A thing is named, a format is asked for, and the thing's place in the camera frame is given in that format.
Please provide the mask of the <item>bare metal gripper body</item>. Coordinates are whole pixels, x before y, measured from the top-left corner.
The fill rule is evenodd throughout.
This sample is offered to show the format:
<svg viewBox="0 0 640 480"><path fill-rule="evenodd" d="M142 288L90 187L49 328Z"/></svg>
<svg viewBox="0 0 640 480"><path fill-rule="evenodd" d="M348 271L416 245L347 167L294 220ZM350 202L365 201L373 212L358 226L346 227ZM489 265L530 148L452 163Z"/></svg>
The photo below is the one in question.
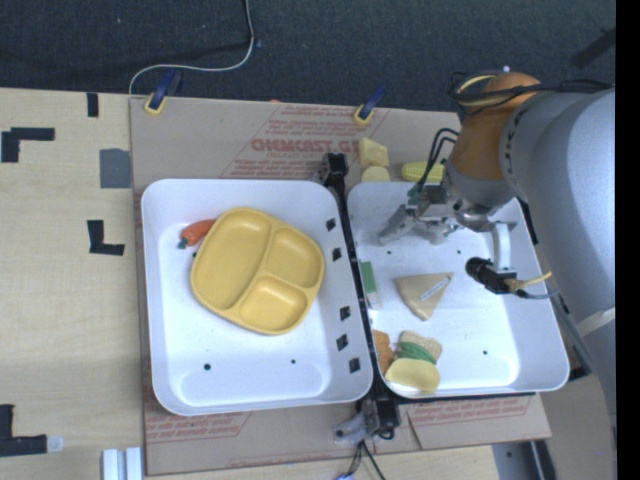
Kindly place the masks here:
<svg viewBox="0 0 640 480"><path fill-rule="evenodd" d="M482 232L497 207L487 207L463 197L449 185L417 186L408 193L415 218L436 228L465 227Z"/></svg>

